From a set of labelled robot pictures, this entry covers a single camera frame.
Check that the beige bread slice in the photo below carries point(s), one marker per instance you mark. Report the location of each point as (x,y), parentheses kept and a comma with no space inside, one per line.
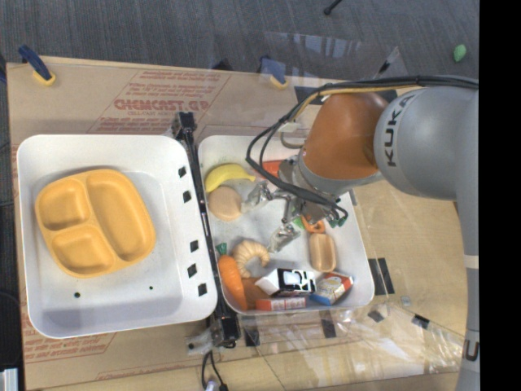
(322,252)

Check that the beige round biscuit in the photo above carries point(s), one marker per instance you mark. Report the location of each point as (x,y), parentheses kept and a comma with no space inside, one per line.
(224,203)

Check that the white plastic tray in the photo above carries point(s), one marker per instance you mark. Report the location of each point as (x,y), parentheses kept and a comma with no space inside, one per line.
(260,226)
(122,308)

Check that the orange white and blue carton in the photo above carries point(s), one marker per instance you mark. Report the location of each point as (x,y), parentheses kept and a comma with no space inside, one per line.
(334,288)

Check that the small orange and green toy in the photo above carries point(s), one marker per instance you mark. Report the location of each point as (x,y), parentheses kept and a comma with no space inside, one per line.
(313,225)

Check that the black and white carton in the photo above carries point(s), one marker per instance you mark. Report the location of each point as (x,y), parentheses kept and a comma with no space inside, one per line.
(291,281)

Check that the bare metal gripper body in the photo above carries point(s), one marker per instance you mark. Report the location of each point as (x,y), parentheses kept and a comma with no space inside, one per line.
(303,194)

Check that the thin black and white rod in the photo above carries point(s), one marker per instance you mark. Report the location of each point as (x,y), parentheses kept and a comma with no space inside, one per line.
(202,214)

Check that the brown cardboard board red print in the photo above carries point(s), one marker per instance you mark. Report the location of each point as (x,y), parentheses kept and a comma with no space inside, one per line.
(102,96)

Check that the brown toy sausage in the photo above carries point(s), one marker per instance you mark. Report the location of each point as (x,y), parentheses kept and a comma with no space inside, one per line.
(252,291)

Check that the red-orange toy piece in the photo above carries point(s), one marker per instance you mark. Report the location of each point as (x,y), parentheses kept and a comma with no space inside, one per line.
(272,168)

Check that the orange divided plate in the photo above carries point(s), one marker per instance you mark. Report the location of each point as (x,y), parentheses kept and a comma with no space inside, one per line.
(97,218)

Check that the red and white packet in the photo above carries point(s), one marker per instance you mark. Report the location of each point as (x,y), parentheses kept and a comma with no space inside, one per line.
(281,303)

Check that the beige croissant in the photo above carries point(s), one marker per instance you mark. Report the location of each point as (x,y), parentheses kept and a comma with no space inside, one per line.
(246,253)

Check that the orange carrot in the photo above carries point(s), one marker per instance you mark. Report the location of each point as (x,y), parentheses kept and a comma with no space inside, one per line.
(232,279)

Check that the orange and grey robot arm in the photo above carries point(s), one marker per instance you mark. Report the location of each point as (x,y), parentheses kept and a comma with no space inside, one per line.
(423,137)

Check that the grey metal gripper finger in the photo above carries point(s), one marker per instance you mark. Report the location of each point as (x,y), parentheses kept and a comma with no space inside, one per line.
(285,235)
(259,196)

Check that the yellow banana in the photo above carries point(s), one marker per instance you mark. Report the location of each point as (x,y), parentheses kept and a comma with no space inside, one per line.
(224,174)

